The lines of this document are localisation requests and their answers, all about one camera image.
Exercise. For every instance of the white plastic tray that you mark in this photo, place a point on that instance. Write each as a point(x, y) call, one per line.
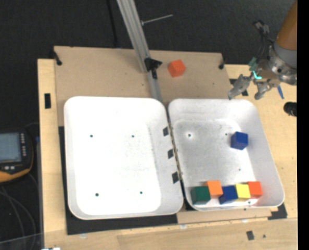
point(118, 160)
point(209, 163)

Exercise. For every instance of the blue cube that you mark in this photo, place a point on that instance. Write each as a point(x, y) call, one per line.
point(229, 193)
point(239, 140)

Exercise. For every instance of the yellow cube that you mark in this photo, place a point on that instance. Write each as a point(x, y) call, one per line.
point(243, 191)

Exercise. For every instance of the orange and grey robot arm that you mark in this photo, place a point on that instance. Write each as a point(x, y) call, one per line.
point(288, 32)

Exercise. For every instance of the black cylinder on white bracket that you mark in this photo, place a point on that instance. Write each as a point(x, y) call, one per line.
point(291, 109)

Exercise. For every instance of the brown cardboard board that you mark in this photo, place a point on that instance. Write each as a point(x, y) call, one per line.
point(100, 74)

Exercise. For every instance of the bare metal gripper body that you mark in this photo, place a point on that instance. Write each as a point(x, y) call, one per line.
point(279, 73)

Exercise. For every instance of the orange cube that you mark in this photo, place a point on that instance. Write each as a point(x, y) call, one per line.
point(176, 68)
point(214, 188)
point(255, 189)

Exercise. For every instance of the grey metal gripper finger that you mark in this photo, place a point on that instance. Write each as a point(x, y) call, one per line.
point(240, 85)
point(263, 88)

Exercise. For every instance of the green cube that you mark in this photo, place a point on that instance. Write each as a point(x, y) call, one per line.
point(200, 194)

